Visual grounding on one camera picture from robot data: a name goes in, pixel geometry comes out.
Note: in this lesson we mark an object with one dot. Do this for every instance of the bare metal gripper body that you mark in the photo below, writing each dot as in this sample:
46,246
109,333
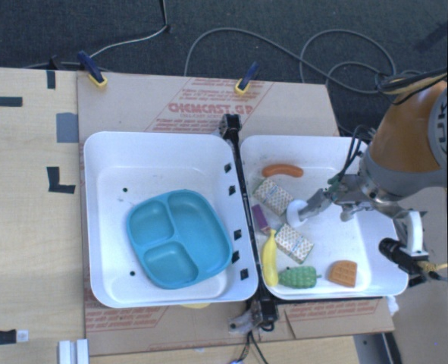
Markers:
354,195

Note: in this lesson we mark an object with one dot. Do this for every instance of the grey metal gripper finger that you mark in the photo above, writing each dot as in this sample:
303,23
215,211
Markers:
314,212
321,198

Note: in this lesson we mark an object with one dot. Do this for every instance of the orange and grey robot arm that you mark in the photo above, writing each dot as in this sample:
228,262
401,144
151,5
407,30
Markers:
401,142

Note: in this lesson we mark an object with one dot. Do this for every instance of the white plastic tray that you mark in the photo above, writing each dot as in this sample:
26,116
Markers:
151,157
333,237

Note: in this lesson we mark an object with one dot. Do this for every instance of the white patterned carton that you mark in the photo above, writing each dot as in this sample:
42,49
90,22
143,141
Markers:
294,243
272,195

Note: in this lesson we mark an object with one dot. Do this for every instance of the orange sausage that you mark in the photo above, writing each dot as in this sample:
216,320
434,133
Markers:
282,171

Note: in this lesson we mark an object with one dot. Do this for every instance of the purple block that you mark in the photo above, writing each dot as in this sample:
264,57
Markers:
260,219

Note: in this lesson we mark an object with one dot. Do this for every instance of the yellow banana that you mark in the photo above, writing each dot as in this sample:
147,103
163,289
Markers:
270,260

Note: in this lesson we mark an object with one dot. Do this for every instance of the green grapes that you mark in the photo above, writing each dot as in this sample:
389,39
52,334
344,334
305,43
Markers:
297,277

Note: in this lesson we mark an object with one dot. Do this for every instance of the orange waffle biscuit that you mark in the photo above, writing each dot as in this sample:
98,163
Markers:
343,273

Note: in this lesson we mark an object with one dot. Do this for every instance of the thin black rod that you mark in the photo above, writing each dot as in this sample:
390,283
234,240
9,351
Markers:
245,203

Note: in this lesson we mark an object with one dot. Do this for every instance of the blue divided plate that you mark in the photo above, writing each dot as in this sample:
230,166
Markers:
178,237

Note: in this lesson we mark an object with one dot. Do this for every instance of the brown cardboard board red print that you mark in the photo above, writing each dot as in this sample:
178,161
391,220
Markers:
140,104

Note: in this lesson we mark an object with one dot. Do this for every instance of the black cylinder on white bracket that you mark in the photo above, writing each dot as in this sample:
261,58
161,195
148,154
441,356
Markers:
398,254

